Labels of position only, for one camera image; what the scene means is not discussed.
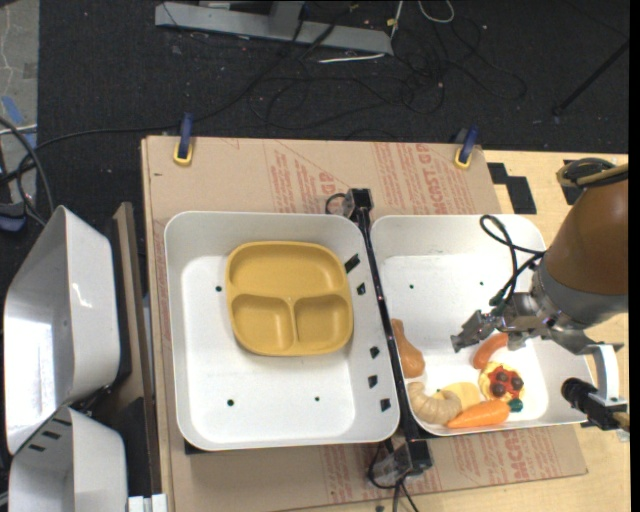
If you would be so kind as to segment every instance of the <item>yellow plastic plate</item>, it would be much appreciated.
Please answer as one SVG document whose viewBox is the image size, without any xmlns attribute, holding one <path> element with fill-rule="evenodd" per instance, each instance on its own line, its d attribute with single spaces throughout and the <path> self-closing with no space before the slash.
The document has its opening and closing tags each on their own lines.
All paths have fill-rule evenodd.
<svg viewBox="0 0 640 512">
<path fill-rule="evenodd" d="M 347 275 L 337 256 L 306 242 L 252 242 L 227 259 L 227 305 L 235 337 L 261 355 L 326 354 L 353 333 Z"/>
</svg>

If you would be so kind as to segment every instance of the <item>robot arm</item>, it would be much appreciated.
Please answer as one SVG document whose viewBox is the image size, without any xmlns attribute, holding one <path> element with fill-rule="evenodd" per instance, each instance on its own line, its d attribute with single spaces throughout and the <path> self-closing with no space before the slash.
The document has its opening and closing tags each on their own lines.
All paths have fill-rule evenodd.
<svg viewBox="0 0 640 512">
<path fill-rule="evenodd" d="M 493 309 L 476 311 L 451 341 L 458 352 L 497 329 L 509 334 L 511 350 L 541 336 L 574 354 L 593 354 L 599 389 L 570 379 L 562 394 L 603 430 L 620 428 L 620 413 L 626 411 L 618 397 L 614 354 L 620 345 L 597 343 L 584 331 L 629 309 L 628 166 L 578 160 L 560 169 L 558 178 L 583 191 L 549 249 L 521 267 L 539 260 L 530 290 L 506 298 L 498 294 Z"/>
</svg>

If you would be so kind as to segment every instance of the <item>black wire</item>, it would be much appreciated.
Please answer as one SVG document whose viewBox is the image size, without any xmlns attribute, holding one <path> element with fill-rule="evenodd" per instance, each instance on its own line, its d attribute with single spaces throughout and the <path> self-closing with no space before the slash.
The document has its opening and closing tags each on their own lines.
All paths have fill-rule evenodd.
<svg viewBox="0 0 640 512">
<path fill-rule="evenodd" d="M 338 24 L 338 21 L 340 21 L 340 19 L 343 18 L 345 15 L 349 14 L 350 12 L 352 12 L 354 8 L 355 7 L 351 6 L 351 7 L 348 7 L 347 9 L 344 9 L 344 10 L 338 12 L 333 17 L 333 19 L 331 20 L 331 23 L 329 23 L 327 28 L 324 29 L 324 31 L 315 39 L 315 41 L 313 41 L 311 43 L 309 48 L 307 48 L 307 50 L 298 58 L 300 60 L 304 60 L 309 55 L 311 55 L 311 52 L 313 52 L 318 46 L 320 46 L 327 39 L 327 37 L 329 37 L 331 35 L 333 30 L 336 28 L 336 25 Z"/>
<path fill-rule="evenodd" d="M 463 39 L 462 36 L 457 32 L 457 30 L 456 30 L 456 25 L 457 24 L 453 24 L 453 23 L 449 23 L 448 24 L 451 27 L 451 31 L 458 38 L 458 40 L 461 41 L 469 49 L 469 53 L 463 59 L 466 60 L 467 58 L 469 58 L 471 56 L 477 57 L 481 62 L 483 62 L 484 64 L 486 64 L 490 68 L 492 68 L 492 69 L 494 69 L 496 71 L 499 71 L 500 73 L 504 73 L 507 76 L 511 76 L 511 77 L 515 78 L 518 82 L 520 82 L 520 85 L 522 86 L 522 89 L 515 96 L 504 95 L 504 94 L 497 93 L 497 92 L 491 90 L 490 88 L 488 88 L 478 78 L 476 78 L 471 72 L 469 72 L 466 68 L 461 66 L 460 62 L 451 62 L 451 64 L 453 64 L 454 66 L 458 67 L 458 69 L 463 71 L 469 78 L 471 78 L 482 89 L 484 89 L 485 91 L 487 91 L 488 93 L 492 94 L 493 96 L 495 96 L 497 98 L 502 98 L 502 99 L 507 99 L 507 100 L 522 99 L 527 94 L 527 90 L 528 90 L 527 83 L 524 81 L 524 79 L 522 79 L 519 75 L 517 75 L 517 74 L 515 74 L 515 73 L 513 73 L 511 71 L 508 71 L 508 70 L 506 70 L 504 68 L 496 66 L 495 64 L 492 64 L 485 57 L 483 57 L 478 52 L 478 48 L 480 47 L 480 39 L 481 39 L 481 35 L 482 35 L 482 30 L 480 29 L 480 27 L 473 20 L 471 20 L 469 18 L 457 17 L 457 19 L 458 20 L 462 19 L 462 20 L 468 22 L 469 24 L 471 24 L 476 29 L 476 32 L 478 34 L 477 41 L 476 41 L 475 45 L 472 45 L 468 41 Z"/>
<path fill-rule="evenodd" d="M 337 193 L 329 196 L 329 198 L 324 203 L 324 213 L 327 213 L 329 215 L 332 214 L 332 212 L 329 210 L 329 204 L 331 203 L 331 201 L 334 201 L 335 199 L 338 199 L 339 197 L 344 199 L 346 197 L 346 194 L 343 194 L 342 192 L 337 192 Z"/>
<path fill-rule="evenodd" d="M 165 10 L 169 13 L 170 18 L 171 17 L 171 13 L 170 11 L 168 11 L 166 5 L 164 4 L 164 2 L 162 2 L 162 5 L 164 6 Z M 345 14 L 351 12 L 353 9 L 345 9 L 339 13 L 336 14 L 336 16 L 334 17 L 334 21 L 332 22 L 332 24 L 327 28 L 327 30 L 325 30 L 325 32 L 323 32 L 317 39 L 316 41 L 314 41 L 313 43 L 311 43 L 311 45 L 305 50 L 305 52 L 302 54 L 302 56 L 300 58 L 298 58 L 298 61 L 301 61 L 304 57 L 308 56 L 309 53 L 315 49 L 322 41 L 324 41 L 326 39 L 326 37 L 328 37 L 331 33 L 331 31 L 333 30 L 332 27 L 335 27 L 337 21 L 344 16 Z M 267 104 L 267 110 L 266 110 L 266 114 L 264 113 L 259 113 L 257 111 L 257 109 L 255 108 L 255 106 L 253 105 L 253 103 L 251 103 L 251 93 L 255 90 L 255 88 L 258 86 L 258 84 L 260 83 L 268 83 L 271 80 L 275 80 L 276 78 L 270 78 L 270 79 L 266 79 L 265 80 L 265 76 L 267 74 L 269 74 L 270 72 L 272 72 L 281 62 L 282 60 L 287 56 L 288 52 L 281 50 L 281 52 L 279 52 L 279 57 L 280 59 L 278 59 L 276 62 L 273 62 L 271 65 L 267 66 L 262 72 L 260 72 L 254 79 L 251 80 L 251 82 L 249 82 L 242 90 L 240 90 L 237 94 L 235 94 L 233 97 L 231 97 L 230 99 L 228 99 L 226 102 L 224 102 L 223 104 L 221 104 L 219 107 L 213 109 L 212 111 L 205 113 L 201 116 L 198 116 L 194 119 L 195 123 L 198 122 L 202 122 L 206 119 L 209 119 L 211 117 L 214 117 L 218 114 L 220 114 L 221 112 L 223 112 L 226 109 L 229 109 L 230 107 L 234 106 L 235 104 L 237 104 L 243 97 L 249 95 L 249 106 L 250 109 L 252 110 L 252 112 L 254 113 L 254 115 L 256 115 L 256 117 L 258 117 L 264 124 L 265 124 L 265 128 L 269 128 L 269 127 L 274 127 L 274 128 L 278 128 L 281 130 L 289 130 L 289 131 L 302 131 L 302 130 L 308 130 L 308 129 L 313 129 L 313 128 L 317 128 L 323 125 L 326 125 L 328 123 L 337 121 L 341 118 L 344 118 L 346 116 L 349 115 L 353 115 L 359 112 L 364 112 L 364 111 L 368 111 L 368 110 L 372 110 L 372 109 L 377 109 L 380 107 L 383 107 L 385 105 L 388 106 L 404 106 L 405 108 L 407 108 L 408 110 L 410 110 L 413 113 L 416 113 L 418 115 L 429 115 L 433 112 L 435 112 L 437 109 L 439 109 L 442 104 L 444 103 L 445 100 L 445 87 L 444 87 L 444 76 L 446 74 L 447 71 L 449 71 L 450 69 L 453 68 L 458 68 L 460 70 L 462 70 L 465 74 L 467 74 L 468 76 L 470 76 L 476 83 L 478 83 L 483 89 L 489 91 L 490 93 L 494 94 L 493 91 L 491 91 L 488 87 L 486 87 L 480 80 L 478 80 L 473 74 L 471 74 L 468 70 L 466 70 L 464 68 L 464 66 L 462 66 L 462 62 L 464 62 L 465 60 L 467 60 L 468 58 L 470 58 L 471 56 L 478 56 L 483 62 L 485 62 L 487 65 L 493 67 L 494 69 L 498 69 L 500 71 L 505 72 L 504 70 L 501 70 L 500 68 L 492 65 L 491 63 L 489 63 L 488 61 L 486 61 L 486 59 L 484 59 L 484 57 L 480 56 L 477 52 L 477 47 L 480 44 L 480 35 L 481 35 L 481 31 L 479 30 L 479 28 L 477 27 L 477 25 L 471 21 L 471 20 L 466 20 L 469 23 L 471 23 L 475 28 L 476 28 L 476 38 L 474 41 L 472 42 L 468 42 L 466 41 L 464 38 L 462 38 L 460 36 L 460 34 L 458 34 L 455 31 L 455 28 L 452 28 L 452 30 L 454 30 L 454 34 L 456 35 L 456 37 L 465 45 L 465 47 L 467 48 L 467 52 L 465 53 L 465 55 L 459 59 L 457 62 L 453 62 L 451 59 L 449 59 L 448 57 L 448 52 L 446 50 L 446 45 L 444 45 L 444 42 L 442 42 L 441 38 L 439 37 L 439 32 L 436 29 L 435 33 L 437 35 L 437 37 L 440 39 L 441 45 L 444 48 L 445 51 L 445 59 L 442 60 L 441 58 L 438 57 L 437 55 L 437 51 L 435 51 L 435 48 L 432 45 L 426 44 L 424 42 L 421 43 L 420 48 L 421 51 L 425 52 L 424 54 L 418 54 L 418 53 L 413 53 L 413 54 L 402 54 L 402 52 L 397 51 L 397 49 L 394 48 L 394 53 L 395 53 L 395 59 L 397 62 L 401 63 L 403 66 L 405 66 L 408 70 L 408 74 L 405 75 L 404 77 L 397 77 L 397 76 L 391 76 L 391 77 L 387 77 L 390 80 L 395 80 L 399 83 L 400 85 L 400 90 L 399 90 L 399 97 L 398 98 L 389 98 L 379 92 L 377 92 L 373 87 L 371 87 L 369 84 L 366 83 L 365 80 L 367 80 L 367 78 L 330 78 L 330 77 L 312 77 L 310 76 L 310 74 L 307 73 L 307 78 L 291 78 L 291 77 L 279 77 L 278 79 L 288 79 L 290 80 L 289 85 L 286 86 L 284 89 L 279 90 L 269 101 L 269 103 Z M 175 25 L 175 28 L 178 28 L 179 30 L 182 31 L 187 31 L 187 29 L 183 29 L 182 27 L 179 27 L 176 23 L 175 20 L 173 20 L 173 23 Z M 295 42 L 298 33 L 300 31 L 302 25 L 302 18 L 300 19 L 300 24 L 297 28 L 296 31 L 296 35 L 294 36 L 294 39 L 290 42 Z M 403 27 L 402 30 L 400 30 L 398 32 L 398 35 L 400 35 L 401 37 L 404 37 L 403 34 L 408 33 L 409 31 L 407 29 L 405 29 Z M 197 32 L 191 32 L 190 33 L 190 38 L 192 40 L 195 40 L 199 43 L 206 43 L 209 44 L 209 41 L 205 41 L 199 37 L 196 37 L 199 33 Z M 394 44 L 394 46 L 397 44 L 397 40 L 398 37 L 396 37 L 392 43 Z M 380 77 L 380 76 L 372 76 L 370 77 L 371 79 L 376 80 L 377 82 L 381 81 L 381 78 L 385 78 L 385 77 Z M 277 122 L 274 119 L 274 109 L 275 109 L 275 105 L 278 102 L 278 100 L 280 98 L 282 98 L 282 96 L 284 94 L 287 94 L 288 92 L 290 92 L 297 84 L 302 84 L 304 87 L 306 87 L 306 91 L 302 97 L 302 100 L 300 102 L 298 102 L 298 105 L 303 104 L 304 102 L 307 101 L 308 99 L 308 95 L 310 94 L 310 90 L 311 90 L 311 86 L 314 83 L 319 83 L 319 82 L 330 82 L 330 81 L 336 81 L 336 80 L 342 80 L 342 81 L 348 81 L 354 84 L 357 84 L 359 87 L 363 88 L 363 90 L 367 91 L 369 94 L 371 94 L 373 97 L 378 98 L 379 101 L 377 102 L 373 102 L 372 104 L 368 104 L 365 106 L 361 106 L 358 108 L 354 108 L 354 109 L 349 109 L 334 115 L 330 115 L 330 116 L 326 116 L 324 118 L 318 119 L 316 121 L 313 122 L 309 122 L 309 123 L 298 123 L 298 124 L 294 124 L 291 122 Z M 526 83 L 524 83 L 524 81 L 522 81 L 523 86 L 526 88 Z M 415 105 L 415 102 L 419 99 L 421 102 L 425 101 L 425 93 L 428 91 L 435 91 L 437 96 L 436 96 L 436 102 L 427 109 L 424 108 L 419 108 Z M 42 142 L 41 144 L 39 144 L 38 146 L 36 146 L 36 150 L 40 150 L 43 149 L 49 145 L 52 145 L 54 143 L 57 142 L 61 142 L 64 140 L 68 140 L 68 139 L 72 139 L 72 138 L 76 138 L 76 137 L 80 137 L 80 136 L 86 136 L 86 135 L 95 135 L 95 134 L 126 134 L 126 133 L 139 133 L 139 132 L 156 132 L 156 131 L 164 131 L 164 130 L 177 130 L 179 128 L 179 122 L 172 122 L 172 123 L 166 123 L 166 124 L 157 124 L 157 125 L 147 125 L 147 126 L 137 126 L 137 127 L 127 127 L 127 128 L 98 128 L 98 129 L 93 129 L 93 130 L 84 130 L 84 131 L 79 131 L 79 132 L 73 132 L 73 133 L 68 133 L 65 135 L 62 135 L 60 137 L 56 137 L 53 139 L 50 139 L 48 141 Z M 32 164 L 29 163 L 29 158 L 25 157 L 25 159 L 23 159 L 23 162 L 21 163 L 21 165 L 18 167 L 18 174 L 20 174 L 20 172 L 25 172 L 26 170 L 32 168 Z M 4 182 L 8 179 L 14 179 L 15 175 L 13 175 L 13 173 L 10 173 L 10 176 L 7 177 L 2 177 L 0 178 L 0 182 Z"/>
<path fill-rule="evenodd" d="M 602 19 L 600 19 L 599 17 L 595 17 L 592 14 L 588 13 L 587 11 L 585 11 L 584 9 L 578 7 L 577 5 L 575 5 L 573 2 L 569 2 L 568 0 L 563 0 L 565 4 L 569 5 L 570 7 L 572 7 L 573 9 L 575 9 L 576 11 L 578 11 L 580 14 L 582 14 L 583 16 L 589 18 L 591 21 L 597 23 L 598 25 L 601 25 L 605 28 L 608 28 L 609 30 L 615 32 L 616 34 L 629 39 L 629 34 L 623 32 L 622 30 L 609 25 L 608 23 L 605 23 L 604 21 L 602 21 Z"/>
<path fill-rule="evenodd" d="M 602 187 L 604 185 L 611 185 L 612 183 L 617 183 L 629 178 L 629 171 L 626 171 L 609 178 L 594 181 L 592 183 L 585 183 L 582 185 L 579 185 L 577 183 L 577 181 L 581 178 L 592 176 L 594 174 L 613 169 L 614 167 L 615 165 L 612 162 L 609 162 L 608 160 L 604 160 L 602 158 L 582 158 L 580 160 L 574 160 L 573 162 L 568 164 L 565 171 L 562 173 L 562 177 L 573 182 L 576 187 L 581 189 L 587 187 L 593 188 Z"/>
<path fill-rule="evenodd" d="M 491 221 L 502 233 L 504 238 L 498 237 L 495 233 L 493 233 L 486 226 L 486 222 Z M 533 249 L 527 249 L 525 247 L 520 247 L 519 245 L 515 245 L 511 240 L 511 236 L 507 231 L 505 225 L 500 222 L 500 220 L 493 215 L 482 215 L 480 217 L 480 227 L 482 230 L 488 234 L 491 238 L 500 242 L 503 245 L 506 245 L 509 248 L 509 254 L 511 255 L 511 266 L 512 273 L 509 280 L 504 284 L 504 286 L 500 289 L 500 291 L 491 299 L 491 305 L 497 305 L 498 301 L 500 302 L 508 302 L 513 297 L 515 293 L 516 283 L 518 281 L 518 277 L 525 269 L 527 269 L 530 265 L 532 265 L 535 261 L 539 260 L 544 256 L 545 251 L 536 251 Z M 522 265 L 518 267 L 518 260 L 516 256 L 516 250 L 526 252 L 529 254 L 533 254 L 531 258 L 525 261 Z"/>
<path fill-rule="evenodd" d="M 299 34 L 300 34 L 300 29 L 302 28 L 302 22 L 303 20 L 300 19 L 298 26 L 296 27 L 296 31 L 293 35 L 293 38 L 291 41 L 287 41 L 287 43 L 285 43 L 285 46 L 295 43 L 296 39 L 298 38 Z M 218 108 L 204 114 L 198 117 L 195 117 L 193 122 L 201 122 L 204 121 L 210 117 L 213 117 L 217 114 L 219 114 L 220 112 L 232 107 L 233 105 L 235 105 L 238 101 L 240 101 L 245 94 L 247 94 L 248 92 L 250 92 L 255 86 L 256 84 L 264 77 L 266 76 L 269 72 L 271 72 L 273 69 L 275 69 L 283 60 L 284 58 L 287 56 L 288 52 L 284 51 L 284 48 L 281 50 L 281 52 L 279 53 L 279 58 L 278 60 L 276 60 L 275 62 L 273 62 L 271 65 L 267 66 L 262 72 L 260 72 L 251 82 L 249 82 L 249 84 L 243 88 L 238 94 L 236 94 L 235 96 L 233 96 L 231 99 L 229 99 L 227 102 L 223 103 L 221 106 L 219 106 Z M 25 146 L 26 149 L 28 149 L 28 155 L 26 155 L 22 161 L 20 162 L 20 164 L 18 165 L 18 168 L 15 171 L 12 171 L 11 173 L 8 173 L 5 176 L 0 177 L 0 185 L 3 183 L 6 183 L 10 180 L 15 179 L 18 183 L 20 183 L 21 177 L 22 177 L 22 173 L 26 172 L 27 170 L 32 169 L 33 167 L 36 167 L 38 169 L 38 173 L 40 174 L 41 180 L 44 184 L 44 188 L 45 188 L 45 193 L 47 195 L 47 200 L 49 202 L 49 207 L 51 210 L 51 213 L 53 213 L 53 209 L 55 208 L 55 203 L 53 201 L 53 197 L 50 191 L 50 186 L 49 186 L 49 182 L 47 180 L 46 175 L 44 174 L 44 171 L 42 169 L 42 165 L 36 155 L 36 151 L 39 151 L 47 146 L 50 146 L 51 144 L 57 143 L 57 142 L 61 142 L 64 140 L 69 140 L 72 138 L 76 138 L 76 137 L 82 137 L 82 136 L 87 136 L 87 135 L 96 135 L 96 134 L 127 134 L 127 133 L 139 133 L 139 132 L 156 132 L 156 131 L 163 131 L 163 130 L 170 130 L 170 129 L 177 129 L 180 126 L 180 123 L 167 123 L 167 124 L 158 124 L 158 125 L 147 125 L 147 126 L 139 126 L 139 127 L 129 127 L 129 128 L 97 128 L 97 129 L 93 129 L 93 130 L 83 130 L 83 131 L 79 131 L 79 132 L 72 132 L 72 133 L 67 133 L 65 135 L 61 135 L 59 137 L 54 137 L 53 139 L 49 139 L 47 141 L 44 141 L 42 143 L 39 143 L 35 148 L 31 148 L 31 145 L 28 143 L 28 141 L 26 140 L 26 138 L 17 131 L 16 127 L 13 125 L 10 125 L 8 123 L 8 121 L 0 119 L 0 123 L 4 124 L 7 128 L 11 129 L 12 133 L 14 133 L 14 135 L 16 135 L 16 137 L 18 137 L 19 139 L 22 139 L 21 142 L 23 143 L 23 145 Z M 23 198 L 23 200 L 25 201 L 25 204 L 27 205 L 27 215 L 29 215 L 30 217 L 34 218 L 37 222 L 39 222 L 40 224 L 44 223 L 44 220 L 42 219 L 42 217 L 37 214 L 35 207 L 31 204 L 31 202 L 29 201 L 28 197 L 26 196 L 26 194 L 24 194 L 24 190 L 21 187 L 21 184 L 18 185 L 18 190 L 20 191 L 20 194 Z"/>
<path fill-rule="evenodd" d="M 29 143 L 27 138 L 22 133 L 20 133 L 17 126 L 15 126 L 13 123 L 11 123 L 10 121 L 7 121 L 4 117 L 0 116 L 0 124 L 4 125 L 6 128 L 11 130 L 11 133 L 16 137 L 16 139 L 18 139 L 18 142 L 20 142 L 20 144 L 24 147 L 24 149 L 27 152 L 27 155 L 32 160 L 33 165 L 35 166 L 38 172 L 38 175 L 40 177 L 40 181 L 42 182 L 42 187 L 44 189 L 47 202 L 49 204 L 49 213 L 50 215 L 53 214 L 53 210 L 55 210 L 55 201 L 53 199 L 53 194 L 51 192 L 51 186 L 49 185 L 49 179 L 47 178 L 47 175 L 44 172 L 42 163 L 38 159 L 38 155 L 36 155 L 35 149 L 31 147 L 31 144 Z M 18 183 L 18 191 L 22 199 L 24 200 L 25 205 L 27 206 L 27 212 L 29 212 L 28 213 L 29 216 L 32 218 L 36 218 L 36 220 L 39 219 L 39 222 L 41 221 L 40 223 L 42 224 L 44 221 L 39 215 L 35 213 L 35 208 L 32 207 L 31 201 L 29 200 L 24 189 L 22 188 L 22 171 L 20 167 L 18 167 L 18 173 L 16 174 L 16 181 Z"/>
<path fill-rule="evenodd" d="M 409 504 L 411 505 L 411 507 L 413 508 L 413 510 L 415 512 L 420 512 L 418 510 L 418 507 L 416 506 L 416 504 L 414 503 L 413 499 L 411 499 L 411 496 L 409 495 L 409 492 L 407 491 L 406 486 L 404 485 L 404 481 L 406 479 L 406 475 L 400 477 L 400 479 L 398 479 L 398 481 L 393 484 L 393 485 L 383 485 L 380 484 L 376 481 L 375 476 L 373 475 L 373 468 L 378 460 L 378 456 L 380 455 L 380 452 L 382 451 L 382 447 L 384 446 L 384 442 L 378 443 L 378 447 L 376 448 L 376 452 L 373 456 L 373 458 L 371 459 L 371 462 L 369 463 L 369 467 L 367 468 L 367 479 L 369 480 L 369 482 L 371 482 L 375 487 L 377 487 L 378 489 L 382 489 L 382 490 L 391 490 L 393 489 L 393 510 L 394 512 L 398 510 L 398 504 L 400 502 L 400 491 L 402 490 L 404 492 L 404 494 L 406 495 L 407 499 L 409 500 Z"/>
<path fill-rule="evenodd" d="M 491 220 L 494 224 L 497 223 L 496 226 L 500 229 L 500 231 L 503 234 L 506 233 L 506 228 L 504 227 L 504 224 L 502 224 L 502 222 L 500 222 L 493 215 L 483 215 L 482 217 L 480 217 L 480 226 L 482 227 L 482 230 L 487 235 L 489 235 L 491 238 L 493 238 L 496 242 L 500 242 L 501 244 L 506 245 L 507 247 L 513 248 L 516 251 L 527 252 L 529 254 L 542 254 L 542 253 L 544 253 L 544 251 L 536 251 L 535 249 L 527 249 L 526 247 L 521 247 L 519 245 L 514 244 L 513 242 L 509 242 L 509 240 L 511 240 L 510 237 L 508 239 L 506 239 L 506 237 L 505 238 L 500 238 L 495 233 L 493 233 L 489 228 L 487 228 L 487 226 L 485 225 L 485 222 L 487 220 Z"/>
</svg>

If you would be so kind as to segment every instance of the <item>white container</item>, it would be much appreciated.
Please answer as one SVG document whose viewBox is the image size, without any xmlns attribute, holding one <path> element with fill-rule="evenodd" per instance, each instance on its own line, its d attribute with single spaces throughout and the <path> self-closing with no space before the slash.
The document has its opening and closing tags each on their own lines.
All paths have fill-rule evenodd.
<svg viewBox="0 0 640 512">
<path fill-rule="evenodd" d="M 124 512 L 127 499 L 119 434 L 67 407 L 11 463 L 10 512 Z"/>
<path fill-rule="evenodd" d="M 514 244 L 545 249 L 540 232 L 529 220 L 518 215 L 498 218 Z M 389 314 L 403 321 L 407 339 L 425 358 L 423 375 L 406 382 L 424 382 L 427 395 L 454 382 L 477 385 L 479 370 L 471 360 L 478 345 L 455 353 L 451 335 L 460 332 L 474 311 L 488 312 L 489 299 L 511 277 L 508 248 L 485 234 L 479 220 L 479 215 L 388 216 L 375 222 L 371 230 Z M 518 252 L 518 264 L 529 257 Z M 524 271 L 516 291 L 528 291 L 531 276 L 531 270 Z M 585 415 L 571 408 L 560 392 L 569 377 L 593 383 L 584 356 L 538 337 L 517 351 L 502 348 L 492 360 L 522 375 L 522 412 L 511 413 L 505 423 L 489 427 L 450 429 L 416 416 L 418 424 L 435 435 L 448 436 L 585 421 Z"/>
<path fill-rule="evenodd" d="M 60 206 L 5 300 L 9 451 L 15 454 L 61 405 L 111 384 L 119 362 L 111 246 Z"/>
<path fill-rule="evenodd" d="M 257 241 L 323 245 L 347 274 L 354 330 L 326 355 L 269 357 L 235 340 L 224 291 L 227 256 Z M 185 212 L 165 230 L 177 420 L 202 450 L 375 442 L 399 406 L 366 247 L 358 228 L 330 215 Z M 358 287 L 364 284 L 365 293 Z"/>
</svg>

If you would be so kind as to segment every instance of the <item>plastic food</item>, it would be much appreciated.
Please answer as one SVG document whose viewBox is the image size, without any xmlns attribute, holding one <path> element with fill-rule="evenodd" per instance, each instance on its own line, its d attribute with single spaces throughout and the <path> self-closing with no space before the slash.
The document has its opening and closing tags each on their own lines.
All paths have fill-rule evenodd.
<svg viewBox="0 0 640 512">
<path fill-rule="evenodd" d="M 400 353 L 402 373 L 404 373 L 407 379 L 420 377 L 424 372 L 425 366 L 422 352 L 414 347 L 404 335 L 404 324 L 402 320 L 392 318 L 391 326 L 393 327 L 393 334 L 396 338 L 396 344 L 398 345 L 398 352 Z"/>
<path fill-rule="evenodd" d="M 507 402 L 507 405 L 511 409 L 511 412 L 521 412 L 524 407 L 522 400 L 520 400 L 519 398 L 509 400 L 509 402 Z"/>
<path fill-rule="evenodd" d="M 495 361 L 487 364 L 480 373 L 478 385 L 488 400 L 495 398 L 509 402 L 524 394 L 524 381 L 520 374 L 510 366 Z"/>
<path fill-rule="evenodd" d="M 473 367 L 476 370 L 484 369 L 494 352 L 499 348 L 507 346 L 507 341 L 509 341 L 509 335 L 505 332 L 491 336 L 487 341 L 480 345 L 473 356 Z"/>
<path fill-rule="evenodd" d="M 506 421 L 511 408 L 502 400 L 480 402 L 447 422 L 449 428 L 486 427 Z"/>
<path fill-rule="evenodd" d="M 466 411 L 472 405 L 480 403 L 481 400 L 480 389 L 478 389 L 478 386 L 472 382 L 455 382 L 453 384 L 449 384 L 433 396 L 435 398 L 444 399 L 443 391 L 453 391 L 458 395 L 460 402 L 462 402 L 463 411 Z"/>
<path fill-rule="evenodd" d="M 462 402 L 453 391 L 442 390 L 444 400 L 427 396 L 422 382 L 409 383 L 409 402 L 422 421 L 444 425 L 462 411 Z"/>
</svg>

